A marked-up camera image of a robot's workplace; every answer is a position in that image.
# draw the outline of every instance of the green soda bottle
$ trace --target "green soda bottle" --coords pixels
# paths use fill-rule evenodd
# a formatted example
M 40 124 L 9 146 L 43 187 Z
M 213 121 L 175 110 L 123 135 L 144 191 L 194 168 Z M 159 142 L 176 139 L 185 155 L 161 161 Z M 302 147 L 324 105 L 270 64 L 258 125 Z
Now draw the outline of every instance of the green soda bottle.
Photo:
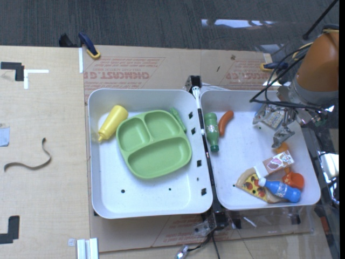
M 217 122 L 217 116 L 215 113 L 210 112 L 204 116 L 206 139 L 211 145 L 212 152 L 218 152 L 218 139 L 219 139 L 219 128 Z

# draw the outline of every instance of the green divided plate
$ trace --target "green divided plate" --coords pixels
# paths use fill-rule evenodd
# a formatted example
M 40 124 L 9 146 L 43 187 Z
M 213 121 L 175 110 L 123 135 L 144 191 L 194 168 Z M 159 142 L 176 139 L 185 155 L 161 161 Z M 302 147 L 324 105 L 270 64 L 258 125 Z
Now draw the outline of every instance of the green divided plate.
M 116 139 L 128 168 L 142 179 L 174 172 L 185 166 L 192 155 L 183 128 L 164 110 L 126 119 L 117 128 Z

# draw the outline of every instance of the toy sausage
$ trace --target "toy sausage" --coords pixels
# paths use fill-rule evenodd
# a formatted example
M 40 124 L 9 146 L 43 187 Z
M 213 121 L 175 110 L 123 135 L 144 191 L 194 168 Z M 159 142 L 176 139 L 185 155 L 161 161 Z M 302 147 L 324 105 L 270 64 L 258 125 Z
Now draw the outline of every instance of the toy sausage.
M 284 151 L 287 151 L 289 149 L 289 146 L 286 144 L 286 142 L 281 143 L 281 145 L 275 149 L 275 152 L 277 154 L 280 154 Z
M 218 123 L 219 128 L 219 136 L 222 137 L 225 133 L 225 126 L 226 124 L 233 118 L 233 111 L 229 110 L 224 113 Z

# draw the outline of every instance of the black clamp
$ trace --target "black clamp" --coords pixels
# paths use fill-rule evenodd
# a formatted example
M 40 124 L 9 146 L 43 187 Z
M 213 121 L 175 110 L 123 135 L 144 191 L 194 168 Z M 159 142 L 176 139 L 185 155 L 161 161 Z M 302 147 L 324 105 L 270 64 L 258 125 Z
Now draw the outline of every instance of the black clamp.
M 83 32 L 78 33 L 78 37 L 80 38 L 81 46 L 84 44 L 87 47 L 86 52 L 92 57 L 93 59 L 99 59 L 101 54 L 95 48 L 90 38 Z M 67 34 L 61 35 L 59 38 L 59 46 L 60 47 L 78 47 L 77 44 L 73 44 Z

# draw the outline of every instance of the yellow mustard bottle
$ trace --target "yellow mustard bottle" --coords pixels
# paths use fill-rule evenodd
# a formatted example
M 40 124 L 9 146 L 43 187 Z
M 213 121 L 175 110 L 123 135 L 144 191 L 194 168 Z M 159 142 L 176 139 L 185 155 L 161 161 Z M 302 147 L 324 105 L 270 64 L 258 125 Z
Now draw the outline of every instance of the yellow mustard bottle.
M 115 105 L 110 111 L 101 128 L 98 130 L 98 142 L 101 142 L 103 139 L 108 140 L 116 132 L 119 124 L 122 121 L 126 120 L 127 117 L 128 111 L 120 105 Z

